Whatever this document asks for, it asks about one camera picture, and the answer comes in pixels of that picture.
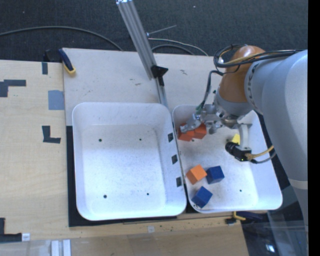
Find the red block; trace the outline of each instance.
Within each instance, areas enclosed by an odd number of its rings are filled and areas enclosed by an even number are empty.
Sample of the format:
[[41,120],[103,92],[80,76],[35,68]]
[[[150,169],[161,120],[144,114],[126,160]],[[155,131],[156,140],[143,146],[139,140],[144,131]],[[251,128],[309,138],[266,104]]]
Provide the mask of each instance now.
[[178,130],[178,139],[182,141],[189,142],[193,139],[195,136],[195,131],[194,130],[188,130],[186,133],[181,132],[180,127]]
[[207,134],[207,127],[204,123],[200,124],[198,128],[194,129],[194,138],[195,139],[202,139]]

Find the black mat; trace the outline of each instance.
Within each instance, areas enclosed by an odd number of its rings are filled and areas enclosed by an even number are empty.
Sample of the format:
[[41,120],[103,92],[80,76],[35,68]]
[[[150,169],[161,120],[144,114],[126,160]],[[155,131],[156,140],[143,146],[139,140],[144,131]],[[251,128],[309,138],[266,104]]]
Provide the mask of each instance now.
[[66,127],[66,151],[67,151],[67,184],[68,184],[68,219],[69,227],[76,226],[97,226],[115,223],[130,223],[142,221],[174,220],[176,216],[170,217],[149,217],[92,221],[83,218],[77,209],[76,204],[76,183],[75,183],[75,161],[74,161],[74,139],[73,127]]

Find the wooden table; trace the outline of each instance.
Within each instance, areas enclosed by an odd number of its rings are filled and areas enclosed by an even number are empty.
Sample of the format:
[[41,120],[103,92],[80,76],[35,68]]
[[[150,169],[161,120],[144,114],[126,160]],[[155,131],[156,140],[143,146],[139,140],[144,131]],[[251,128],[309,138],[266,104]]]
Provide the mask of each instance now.
[[[7,97],[0,97],[0,218],[5,218],[5,234],[27,233],[31,241],[73,239],[74,245],[79,238],[103,237],[101,241],[117,241],[125,255],[134,255],[128,241],[152,233],[160,255],[179,247],[190,251],[201,243],[204,253],[248,255],[240,222],[225,223],[231,212],[69,227],[65,111],[48,107],[48,91],[64,91],[63,65],[47,63],[45,74],[41,62],[0,60],[0,70],[0,83],[24,80],[26,85],[9,84]],[[61,138],[60,143],[43,142],[42,126],[50,126],[50,136]]]

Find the blue block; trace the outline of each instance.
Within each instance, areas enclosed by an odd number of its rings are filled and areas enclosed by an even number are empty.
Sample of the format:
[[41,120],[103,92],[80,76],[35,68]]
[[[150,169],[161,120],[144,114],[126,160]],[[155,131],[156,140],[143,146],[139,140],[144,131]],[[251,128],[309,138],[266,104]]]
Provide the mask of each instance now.
[[220,182],[224,179],[225,175],[220,167],[220,165],[215,167],[210,167],[208,170],[206,170],[206,180],[208,181],[208,184],[213,184]]
[[191,201],[194,202],[200,208],[202,208],[209,202],[212,195],[213,194],[209,190],[207,190],[205,187],[202,186],[195,193]]

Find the orange cube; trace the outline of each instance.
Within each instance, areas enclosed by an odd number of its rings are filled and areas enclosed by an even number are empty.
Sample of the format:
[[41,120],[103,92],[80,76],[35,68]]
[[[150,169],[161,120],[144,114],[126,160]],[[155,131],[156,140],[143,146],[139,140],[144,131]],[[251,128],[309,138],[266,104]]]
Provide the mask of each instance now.
[[191,168],[185,175],[192,185],[196,184],[198,181],[207,176],[207,172],[202,168],[200,164]]
[[207,134],[207,127],[204,123],[200,124],[199,127],[194,129],[194,138],[202,139]]
[[179,130],[178,130],[178,139],[179,140],[189,142],[193,139],[194,136],[195,136],[194,130],[188,130],[186,133],[183,133],[179,127]]

